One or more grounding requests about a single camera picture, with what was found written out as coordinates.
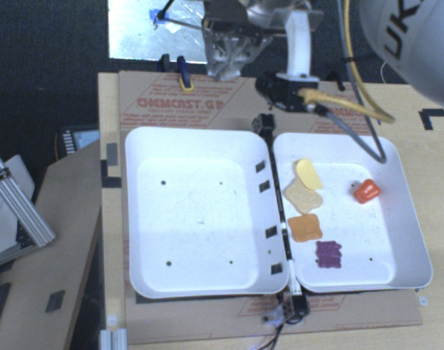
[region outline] red object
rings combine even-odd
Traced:
[[[381,188],[372,179],[366,179],[354,191],[353,196],[359,203],[366,203],[381,194]]]

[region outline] dark floor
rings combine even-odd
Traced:
[[[325,18],[313,35],[312,73],[324,79],[340,61],[335,0],[315,0]],[[356,10],[351,17],[355,57],[362,77],[381,82],[382,60],[365,41]],[[244,75],[256,77],[285,67],[284,39],[276,39]],[[107,0],[0,0],[0,155],[20,154],[36,182],[54,162],[55,134],[67,125],[97,123],[97,74],[120,69],[155,70],[155,63],[119,61],[108,57]],[[193,66],[203,72],[203,66]],[[401,79],[386,68],[388,82]],[[96,318],[97,268],[91,273],[91,296],[82,317]],[[79,343],[93,343],[96,326],[78,334]]]

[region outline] purple toy food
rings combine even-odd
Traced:
[[[341,245],[335,241],[317,241],[316,255],[321,268],[341,268]]]

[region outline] wooden table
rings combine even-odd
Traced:
[[[120,141],[118,88],[117,74],[99,75],[102,159],[106,158],[107,144]],[[423,325],[283,335],[277,349],[444,349],[444,117],[429,118],[433,129],[427,130],[419,112],[441,109],[438,105],[407,85],[368,85],[368,88],[379,104],[397,118],[393,125],[376,125],[376,130],[379,136],[392,141],[400,153],[434,269],[432,282],[418,293],[427,299],[427,306],[420,307]],[[119,160],[117,165],[108,167],[108,175],[121,176]],[[108,329],[113,330],[125,327],[121,191],[105,188],[102,196],[106,313],[116,315],[108,318]],[[249,337],[153,343],[129,349],[252,349],[266,340]]]

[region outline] white cylinder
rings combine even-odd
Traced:
[[[359,0],[359,13],[371,47],[444,106],[444,0]]]

